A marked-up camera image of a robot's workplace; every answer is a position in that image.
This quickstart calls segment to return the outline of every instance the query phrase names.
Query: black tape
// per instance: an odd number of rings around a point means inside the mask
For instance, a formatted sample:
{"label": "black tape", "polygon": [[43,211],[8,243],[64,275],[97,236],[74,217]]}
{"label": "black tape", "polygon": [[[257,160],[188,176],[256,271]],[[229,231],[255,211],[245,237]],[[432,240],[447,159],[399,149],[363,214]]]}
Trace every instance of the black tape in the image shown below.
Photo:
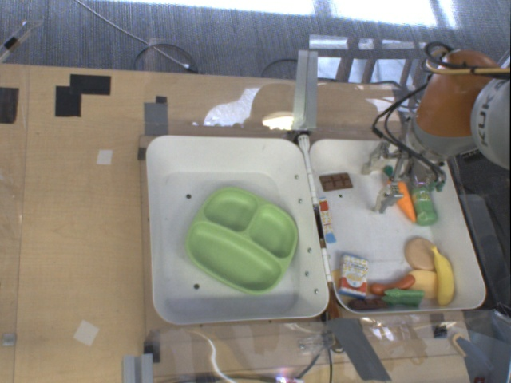
{"label": "black tape", "polygon": [[69,86],[56,87],[55,116],[81,116],[81,95],[72,93]]}
{"label": "black tape", "polygon": [[71,74],[71,93],[74,95],[110,95],[112,78],[102,75]]}
{"label": "black tape", "polygon": [[362,331],[358,319],[336,318],[327,322],[362,380],[391,381],[388,372]]}
{"label": "black tape", "polygon": [[13,48],[18,43],[18,39],[16,37],[11,37],[9,40],[3,43],[3,46],[6,47],[6,49]]}
{"label": "black tape", "polygon": [[167,104],[144,104],[144,134],[146,136],[168,135]]}
{"label": "black tape", "polygon": [[18,88],[0,88],[0,124],[13,124],[18,114]]}
{"label": "black tape", "polygon": [[153,355],[153,363],[160,363],[160,343],[159,342],[144,342],[144,354]]}
{"label": "black tape", "polygon": [[430,322],[434,338],[447,338],[447,326],[445,324],[444,314],[431,314]]}
{"label": "black tape", "polygon": [[145,153],[146,152],[147,152],[146,148],[138,148],[137,159],[138,160],[145,160]]}

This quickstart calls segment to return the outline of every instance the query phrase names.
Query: toy cucumber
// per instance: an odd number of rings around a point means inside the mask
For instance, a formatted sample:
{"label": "toy cucumber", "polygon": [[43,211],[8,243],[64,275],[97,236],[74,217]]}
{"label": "toy cucumber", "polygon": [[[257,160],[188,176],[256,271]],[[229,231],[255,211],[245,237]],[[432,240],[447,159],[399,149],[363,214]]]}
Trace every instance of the toy cucumber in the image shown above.
{"label": "toy cucumber", "polygon": [[386,290],[385,296],[382,297],[383,301],[393,306],[418,306],[423,298],[423,290],[399,290],[397,288]]}

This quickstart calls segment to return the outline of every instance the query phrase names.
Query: white tray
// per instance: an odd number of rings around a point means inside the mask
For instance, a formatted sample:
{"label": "white tray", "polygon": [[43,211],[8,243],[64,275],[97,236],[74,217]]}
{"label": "white tray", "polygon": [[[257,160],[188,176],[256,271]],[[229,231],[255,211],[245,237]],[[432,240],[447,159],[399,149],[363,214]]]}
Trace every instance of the white tray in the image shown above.
{"label": "white tray", "polygon": [[[196,324],[309,318],[324,311],[328,290],[323,258],[297,146],[281,139],[162,136],[149,145],[146,160],[153,302],[164,320]],[[195,214],[209,195],[226,186],[254,192],[296,221],[295,257],[267,294],[234,290],[205,274],[186,254],[184,241]]]}
{"label": "white tray", "polygon": [[[311,147],[316,190],[319,197],[327,198],[336,238],[336,243],[327,244],[331,269],[339,268],[341,255],[349,253],[369,260],[370,282],[397,280],[412,270],[404,256],[406,241],[414,236],[425,237],[436,243],[451,261],[456,291],[448,306],[440,307],[434,300],[423,300],[419,310],[479,307],[485,299],[485,284],[448,169],[442,192],[432,194],[439,218],[434,225],[421,227],[411,223],[397,206],[388,207],[384,214],[377,213],[372,209],[387,178],[381,171],[370,175],[360,173],[377,144],[369,140],[320,140]],[[319,176],[341,172],[349,173],[353,188],[324,192]],[[347,308],[350,298],[338,296],[338,300]],[[371,313],[394,310],[417,311],[399,307]]]}

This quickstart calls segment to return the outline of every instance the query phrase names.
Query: toy carrot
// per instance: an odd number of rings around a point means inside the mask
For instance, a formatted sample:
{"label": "toy carrot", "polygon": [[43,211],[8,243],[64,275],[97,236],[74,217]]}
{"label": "toy carrot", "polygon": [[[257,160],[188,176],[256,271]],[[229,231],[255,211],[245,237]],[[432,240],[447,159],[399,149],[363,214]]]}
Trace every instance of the toy carrot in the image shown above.
{"label": "toy carrot", "polygon": [[[392,175],[394,174],[394,169],[392,166],[385,166],[383,168],[383,172],[392,179]],[[408,217],[413,223],[417,222],[417,215],[415,214],[414,202],[410,197],[410,192],[408,191],[408,186],[402,180],[398,181],[398,189],[402,194],[402,198],[398,200],[398,206],[401,208],[402,212],[405,213],[406,217]]]}
{"label": "toy carrot", "polygon": [[402,198],[398,200],[399,208],[401,208],[402,212],[405,213],[406,217],[416,223],[417,216],[415,215],[414,203],[412,202],[412,198],[408,192],[408,186],[406,186],[405,182],[399,181],[398,189],[402,194]]}

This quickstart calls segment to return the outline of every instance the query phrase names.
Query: green plate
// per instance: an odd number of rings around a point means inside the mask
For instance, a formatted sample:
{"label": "green plate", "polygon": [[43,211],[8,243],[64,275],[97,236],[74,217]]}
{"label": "green plate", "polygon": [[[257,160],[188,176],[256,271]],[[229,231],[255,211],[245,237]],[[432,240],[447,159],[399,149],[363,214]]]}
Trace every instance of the green plate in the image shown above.
{"label": "green plate", "polygon": [[197,213],[186,251],[204,272],[256,295],[279,283],[297,242],[295,221],[280,207],[240,188],[222,188]]}

